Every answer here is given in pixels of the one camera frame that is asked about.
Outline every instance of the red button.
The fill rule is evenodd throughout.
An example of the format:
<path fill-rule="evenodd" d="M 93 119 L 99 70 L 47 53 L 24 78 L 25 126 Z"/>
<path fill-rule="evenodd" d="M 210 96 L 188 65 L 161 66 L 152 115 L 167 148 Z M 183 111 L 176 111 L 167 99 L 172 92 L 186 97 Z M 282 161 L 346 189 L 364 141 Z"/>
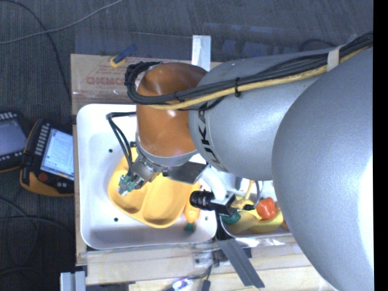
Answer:
<path fill-rule="evenodd" d="M 39 181 L 46 182 L 49 178 L 48 174 L 46 172 L 41 172 L 38 176 Z"/>

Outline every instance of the yellow divided plate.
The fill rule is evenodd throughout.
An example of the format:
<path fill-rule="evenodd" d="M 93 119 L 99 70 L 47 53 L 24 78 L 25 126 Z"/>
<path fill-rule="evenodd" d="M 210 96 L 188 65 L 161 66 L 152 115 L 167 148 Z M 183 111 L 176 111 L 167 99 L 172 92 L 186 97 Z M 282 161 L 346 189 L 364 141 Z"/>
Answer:
<path fill-rule="evenodd" d="M 135 160 L 137 156 L 135 149 L 132 149 L 132 156 Z M 123 156 L 109 181 L 110 201 L 128 216 L 148 226 L 159 229 L 171 226 L 182 214 L 192 186 L 158 175 L 141 189 L 121 196 L 117 191 L 119 180 L 127 172 L 128 163 Z"/>

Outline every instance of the toy tomato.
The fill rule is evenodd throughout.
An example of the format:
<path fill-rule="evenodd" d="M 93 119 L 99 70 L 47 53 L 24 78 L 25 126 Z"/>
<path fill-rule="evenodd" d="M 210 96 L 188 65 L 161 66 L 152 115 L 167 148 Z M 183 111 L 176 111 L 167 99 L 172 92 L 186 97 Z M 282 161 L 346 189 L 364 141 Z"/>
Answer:
<path fill-rule="evenodd" d="M 276 206 L 272 197 L 263 198 L 256 206 L 256 211 L 263 220 L 267 220 L 276 216 Z"/>

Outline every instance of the screen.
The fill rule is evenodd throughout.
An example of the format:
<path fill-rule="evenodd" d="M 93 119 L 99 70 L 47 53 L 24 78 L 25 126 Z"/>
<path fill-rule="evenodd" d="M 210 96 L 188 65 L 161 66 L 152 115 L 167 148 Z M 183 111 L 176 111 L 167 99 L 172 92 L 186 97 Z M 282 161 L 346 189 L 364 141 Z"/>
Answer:
<path fill-rule="evenodd" d="M 0 155 L 23 151 L 27 138 L 14 119 L 0 121 Z"/>
<path fill-rule="evenodd" d="M 73 136 L 51 129 L 41 170 L 74 180 Z"/>

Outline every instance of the white tray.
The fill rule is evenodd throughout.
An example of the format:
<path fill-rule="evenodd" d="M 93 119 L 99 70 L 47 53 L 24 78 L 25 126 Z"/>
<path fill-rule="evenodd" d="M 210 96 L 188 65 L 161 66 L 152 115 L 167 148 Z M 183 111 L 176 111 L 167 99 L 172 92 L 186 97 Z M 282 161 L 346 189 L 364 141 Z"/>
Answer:
<path fill-rule="evenodd" d="M 109 200 L 108 183 L 124 154 L 105 116 L 110 112 L 135 110 L 135 105 L 89 104 L 77 114 L 83 240 L 94 249 L 203 243 L 210 240 L 217 228 L 214 212 L 202 210 L 194 232 L 183 230 L 187 224 L 183 214 L 170 227 L 156 229 L 126 215 Z M 114 120 L 128 141 L 134 141 L 136 116 Z"/>

